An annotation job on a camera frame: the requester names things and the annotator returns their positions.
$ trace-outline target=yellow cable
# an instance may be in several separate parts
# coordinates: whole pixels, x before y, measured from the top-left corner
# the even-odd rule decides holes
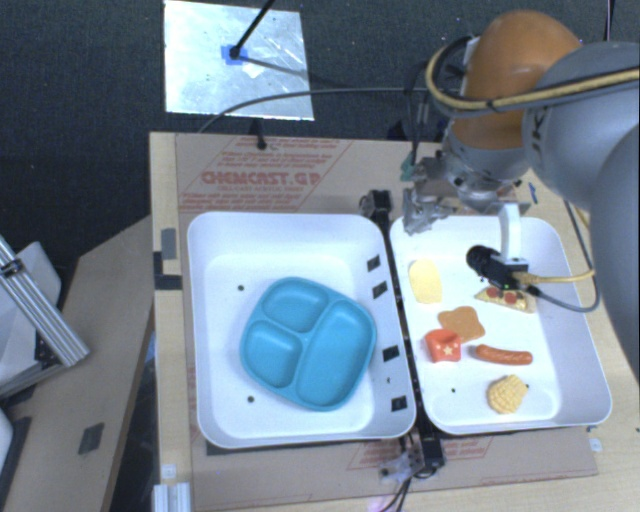
[[[589,227],[589,219],[587,218],[587,214],[584,212],[584,210],[581,210],[580,208],[576,208],[576,213],[578,214],[578,217],[580,217],[580,221],[582,221],[582,224],[584,224],[584,226],[586,228]]]
[[[566,276],[566,277],[543,277],[537,276],[535,274],[529,274],[529,272],[514,272],[513,277],[520,281],[522,284],[540,284],[540,283],[575,283],[576,281],[582,281],[584,279],[588,279],[593,277],[595,272],[593,270],[588,270],[583,274],[578,274],[576,276]]]
[[[469,98],[458,98],[439,90],[435,82],[433,81],[433,70],[435,68],[435,64],[445,49],[446,47],[438,50],[436,54],[429,61],[429,64],[427,65],[427,70],[425,73],[427,88],[429,89],[429,92],[433,95],[433,97],[437,101],[439,101],[443,105],[446,105],[456,110],[464,110],[464,111],[485,110],[487,108],[490,108],[489,102],[492,103],[491,106],[494,109],[498,110],[501,107],[509,107],[509,106],[521,105],[524,103],[529,103],[532,101],[559,98],[561,96],[577,94],[581,92],[600,89],[603,87],[608,87],[611,85],[631,82],[634,80],[640,80],[640,68],[634,68],[634,69],[629,69],[625,71],[618,71],[615,73],[608,73],[606,75],[599,76],[599,77],[586,78],[581,80],[580,82],[576,82],[573,84],[557,85],[541,91],[534,90],[534,91],[526,92],[523,94],[516,94],[514,96],[507,96],[504,98],[495,98],[493,100],[490,100],[490,99],[473,100]]]

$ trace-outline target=toy pizza slice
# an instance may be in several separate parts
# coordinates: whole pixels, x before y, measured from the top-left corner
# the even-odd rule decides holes
[[[475,295],[475,298],[491,304],[498,304],[523,313],[533,313],[536,310],[535,297],[520,290],[501,290],[495,286],[488,286]]]

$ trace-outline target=toy food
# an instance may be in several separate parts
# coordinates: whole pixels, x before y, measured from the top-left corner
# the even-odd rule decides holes
[[[409,266],[409,283],[418,302],[422,304],[442,302],[442,283],[433,261],[428,259],[414,261]]]
[[[438,315],[443,329],[457,332],[462,343],[484,336],[484,327],[478,320],[476,310],[470,306],[460,306],[453,311],[443,311]]]
[[[516,412],[527,394],[527,385],[518,376],[509,375],[489,386],[487,399],[491,408],[500,414]]]
[[[423,339],[434,363],[460,361],[462,341],[457,333],[447,329],[435,329],[425,334]]]
[[[500,290],[495,286],[488,286],[478,292],[475,298],[491,304],[506,306],[524,313],[533,313],[536,310],[535,297],[519,290]]]
[[[502,350],[489,345],[478,345],[476,356],[483,361],[498,364],[525,365],[533,362],[531,352],[518,350]]]

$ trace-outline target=white tray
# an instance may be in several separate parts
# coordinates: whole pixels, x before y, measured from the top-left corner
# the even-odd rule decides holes
[[[416,407],[406,353],[384,240],[372,222],[356,215],[209,212],[193,220],[187,241],[198,422],[209,441],[242,448],[399,437],[411,428]],[[357,301],[376,324],[368,370],[335,411],[290,402],[241,365],[240,339],[255,305],[269,285],[291,276]],[[386,291],[374,298],[380,285]]]
[[[481,283],[466,264],[474,245],[500,250],[500,224],[496,217],[450,217],[431,231],[409,236],[396,221],[391,230],[396,266],[416,367],[427,415],[451,434],[475,434],[523,429],[593,425],[611,411],[611,396],[593,345],[585,316],[538,301],[534,314],[509,310],[477,300]],[[570,275],[560,239],[540,219],[522,219],[522,257],[538,275]],[[420,304],[409,282],[411,263],[432,260],[443,286],[440,304]],[[579,304],[573,285],[540,285],[550,295]],[[428,331],[440,328],[437,315],[458,306],[472,306],[486,335],[465,343],[458,363],[432,363],[421,343]],[[506,366],[473,358],[480,343],[511,350],[528,350],[529,366]],[[500,415],[486,399],[489,384],[514,373],[529,385],[522,406],[514,414]]]

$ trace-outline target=blue tape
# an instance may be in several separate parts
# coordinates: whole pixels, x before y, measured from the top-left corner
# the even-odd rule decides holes
[[[407,158],[404,159],[404,162],[402,162],[402,165],[400,166],[400,170],[402,171],[402,174],[400,175],[400,181],[411,181],[411,179],[413,178],[413,171],[415,170],[416,166],[411,163],[411,157],[412,154],[411,152],[409,152]]]
[[[243,64],[242,59],[248,59],[249,53],[247,52],[247,49],[243,46],[242,48],[240,48],[240,56],[237,59],[232,59],[231,56],[229,55],[229,52],[231,51],[231,48],[233,48],[234,46],[235,45],[233,44],[221,46],[220,53],[222,54],[222,58],[224,59],[224,61],[229,66],[242,66]]]

